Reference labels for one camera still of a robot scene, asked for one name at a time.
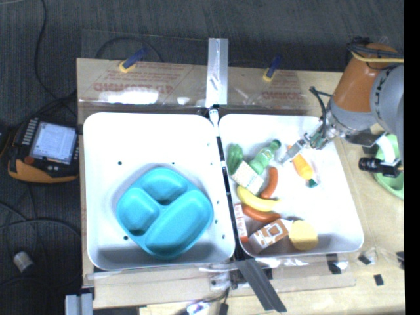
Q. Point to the orange sausage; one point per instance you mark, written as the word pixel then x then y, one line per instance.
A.
pixel 260 216
pixel 271 180

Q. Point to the yellow round biscuit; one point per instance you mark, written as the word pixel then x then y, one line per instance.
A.
pixel 303 235

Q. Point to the green broccoli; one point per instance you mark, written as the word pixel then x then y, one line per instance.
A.
pixel 234 157

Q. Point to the red and white carton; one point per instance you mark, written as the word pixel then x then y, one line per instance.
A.
pixel 241 223

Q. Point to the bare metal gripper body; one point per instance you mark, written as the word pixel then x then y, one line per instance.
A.
pixel 329 131

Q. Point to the green bottle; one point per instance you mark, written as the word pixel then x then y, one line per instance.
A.
pixel 262 159

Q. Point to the brown cardboard board red print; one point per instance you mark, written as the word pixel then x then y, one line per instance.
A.
pixel 138 84

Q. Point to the black cylinder on white bracket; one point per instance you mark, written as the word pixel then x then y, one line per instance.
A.
pixel 377 165

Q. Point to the yellow and white packet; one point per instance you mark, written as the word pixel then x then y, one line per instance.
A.
pixel 247 177

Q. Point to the yellow banana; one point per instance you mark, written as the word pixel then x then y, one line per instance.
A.
pixel 256 202

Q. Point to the orange carrot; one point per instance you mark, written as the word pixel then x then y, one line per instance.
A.
pixel 303 167

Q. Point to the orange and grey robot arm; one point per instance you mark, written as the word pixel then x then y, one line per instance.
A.
pixel 356 84

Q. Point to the blue divided plate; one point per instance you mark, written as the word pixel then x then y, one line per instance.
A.
pixel 177 218

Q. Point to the green divided plate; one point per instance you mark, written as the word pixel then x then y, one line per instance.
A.
pixel 392 184

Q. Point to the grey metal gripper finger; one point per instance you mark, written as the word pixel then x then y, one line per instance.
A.
pixel 293 151

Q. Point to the white plastic tray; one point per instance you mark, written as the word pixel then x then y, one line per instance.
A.
pixel 328 208
pixel 131 136

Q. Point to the brown and white carton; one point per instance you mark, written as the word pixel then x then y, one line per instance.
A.
pixel 269 235

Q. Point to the small grey metal cylinder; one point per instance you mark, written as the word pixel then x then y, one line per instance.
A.
pixel 23 262

